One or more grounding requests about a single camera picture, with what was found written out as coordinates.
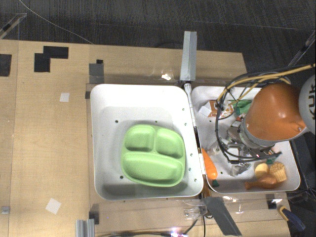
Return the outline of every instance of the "green plate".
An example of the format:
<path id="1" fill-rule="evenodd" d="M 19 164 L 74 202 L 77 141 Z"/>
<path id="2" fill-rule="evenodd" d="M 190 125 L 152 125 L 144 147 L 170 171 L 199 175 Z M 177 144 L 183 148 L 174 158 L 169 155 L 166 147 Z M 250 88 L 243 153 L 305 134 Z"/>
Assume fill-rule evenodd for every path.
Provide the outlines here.
<path id="1" fill-rule="evenodd" d="M 186 152 L 182 137 L 173 130 L 138 124 L 125 134 L 121 167 L 137 183 L 172 187 L 184 176 Z"/>

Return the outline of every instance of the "white paper piece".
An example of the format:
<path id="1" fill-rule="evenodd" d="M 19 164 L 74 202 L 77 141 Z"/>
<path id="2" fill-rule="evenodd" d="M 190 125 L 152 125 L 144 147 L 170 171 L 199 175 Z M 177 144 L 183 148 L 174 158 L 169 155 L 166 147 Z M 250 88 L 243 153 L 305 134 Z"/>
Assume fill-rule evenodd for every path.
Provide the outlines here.
<path id="1" fill-rule="evenodd" d="M 166 79 L 167 81 L 170 81 L 170 80 L 172 79 L 171 76 L 168 75 L 168 74 L 163 74 L 163 75 L 161 76 L 161 78 L 162 78 L 162 79 Z"/>
<path id="2" fill-rule="evenodd" d="M 70 93 L 61 93 L 60 102 L 69 102 Z"/>
<path id="3" fill-rule="evenodd" d="M 201 106 L 201 108 L 199 109 L 198 112 L 201 113 L 202 115 L 208 117 L 212 111 L 206 106 Z"/>
<path id="4" fill-rule="evenodd" d="M 234 123 L 232 124 L 232 127 L 239 127 L 240 124 L 241 124 L 241 122 L 236 120 L 236 121 L 234 121 Z"/>
<path id="5" fill-rule="evenodd" d="M 46 206 L 46 210 L 51 212 L 51 213 L 57 214 L 60 206 L 61 206 L 60 202 L 51 198 Z"/>

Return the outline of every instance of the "toy carrot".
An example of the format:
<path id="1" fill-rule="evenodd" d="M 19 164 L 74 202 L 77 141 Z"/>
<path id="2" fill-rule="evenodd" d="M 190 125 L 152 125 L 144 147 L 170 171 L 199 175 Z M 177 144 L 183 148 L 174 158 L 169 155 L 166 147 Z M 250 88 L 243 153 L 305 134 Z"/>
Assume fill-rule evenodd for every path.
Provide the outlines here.
<path id="1" fill-rule="evenodd" d="M 208 156 L 207 152 L 202 148 L 202 154 L 204 158 L 204 164 L 205 164 L 205 170 L 206 170 L 206 175 L 209 180 L 215 180 L 217 178 L 217 169 L 210 158 Z"/>

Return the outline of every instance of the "black floor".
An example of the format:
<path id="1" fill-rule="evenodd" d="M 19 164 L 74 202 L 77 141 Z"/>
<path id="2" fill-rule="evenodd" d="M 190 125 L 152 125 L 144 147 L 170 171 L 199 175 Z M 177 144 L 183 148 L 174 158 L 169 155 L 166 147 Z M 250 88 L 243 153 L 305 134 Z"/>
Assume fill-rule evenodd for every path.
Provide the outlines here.
<path id="1" fill-rule="evenodd" d="M 94 44 L 182 48 L 183 32 L 197 31 L 199 50 L 242 52 L 247 70 L 286 66 L 315 29 L 316 0 L 22 0 L 49 21 Z M 27 10 L 18 0 L 0 0 L 0 26 L 16 13 L 26 12 L 19 33 L 6 39 L 84 43 Z M 315 44 L 300 63 L 315 62 Z M 296 74 L 301 87 L 315 71 Z M 315 136 L 296 142 L 302 189 L 315 188 Z M 315 202 L 292 205 L 316 236 Z"/>

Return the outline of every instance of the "yellow cable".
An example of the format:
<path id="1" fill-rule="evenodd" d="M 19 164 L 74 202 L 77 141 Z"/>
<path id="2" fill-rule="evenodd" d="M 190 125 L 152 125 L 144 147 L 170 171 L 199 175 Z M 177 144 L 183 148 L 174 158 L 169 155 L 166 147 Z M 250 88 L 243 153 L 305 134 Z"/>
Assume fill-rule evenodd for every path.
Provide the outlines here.
<path id="1" fill-rule="evenodd" d="M 219 102 L 220 99 L 222 98 L 222 96 L 227 92 L 227 90 L 231 89 L 232 87 L 238 85 L 238 84 L 242 84 L 244 82 L 248 82 L 248 81 L 252 81 L 252 80 L 257 80 L 257 79 L 265 79 L 265 80 L 268 80 L 268 79 L 273 79 L 273 78 L 278 78 L 278 77 L 283 77 L 283 76 L 286 76 L 286 75 L 290 75 L 290 74 L 294 74 L 294 73 L 297 73 L 297 72 L 301 72 L 301 71 L 304 71 L 304 70 L 307 70 L 307 69 L 311 69 L 315 66 L 315 63 L 313 65 L 306 65 L 306 66 L 303 66 L 303 67 L 299 67 L 297 69 L 293 69 L 293 70 L 290 70 L 290 71 L 286 71 L 286 72 L 281 72 L 281 73 L 276 73 L 276 74 L 268 74 L 268 75 L 262 75 L 262 76 L 256 76 L 256 77 L 249 77 L 249 78 L 245 78 L 245 79 L 241 79 L 241 80 L 238 80 L 234 83 L 232 83 L 231 85 L 229 85 L 227 88 L 225 88 L 223 90 L 223 92 L 220 94 L 220 96 L 217 98 L 217 101 Z"/>
<path id="2" fill-rule="evenodd" d="M 258 86 L 259 83 L 269 80 L 269 79 L 261 79 L 258 81 L 258 83 L 255 83 L 254 85 L 252 85 L 240 98 L 237 99 L 237 101 L 241 100 L 242 98 L 244 98 L 253 88 L 255 88 L 256 86 Z M 287 83 L 287 84 L 291 84 L 287 79 L 285 78 L 279 78 L 279 80 Z"/>

